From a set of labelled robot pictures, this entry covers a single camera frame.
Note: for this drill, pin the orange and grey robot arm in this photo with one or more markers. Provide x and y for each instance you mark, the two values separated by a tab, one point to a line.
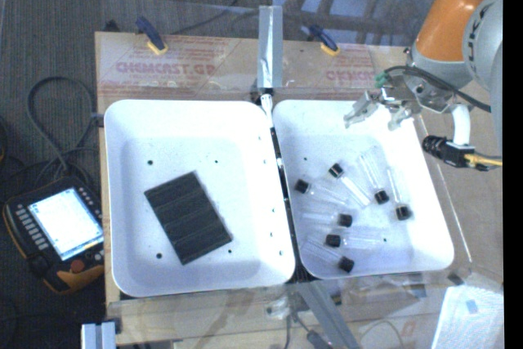
449	20

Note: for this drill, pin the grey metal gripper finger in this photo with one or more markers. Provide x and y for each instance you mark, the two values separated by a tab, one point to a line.
361	108
399	116

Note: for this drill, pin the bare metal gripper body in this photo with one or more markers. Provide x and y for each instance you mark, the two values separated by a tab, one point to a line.
425	96

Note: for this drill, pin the black cylinder on white bracket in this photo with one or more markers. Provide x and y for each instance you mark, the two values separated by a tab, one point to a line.
447	149

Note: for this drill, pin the clear vial with black cap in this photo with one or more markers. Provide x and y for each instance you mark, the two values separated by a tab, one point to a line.
336	170
346	264
381	197
345	220
333	240
403	212
302	186

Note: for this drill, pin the black ribbed rectangular rack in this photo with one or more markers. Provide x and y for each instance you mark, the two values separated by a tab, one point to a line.
188	218

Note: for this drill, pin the brown cardboard board red print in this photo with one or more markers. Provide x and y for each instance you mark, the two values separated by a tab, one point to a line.
184	69

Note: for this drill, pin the white plastic tray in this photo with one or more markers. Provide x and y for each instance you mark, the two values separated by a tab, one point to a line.
327	126
196	126

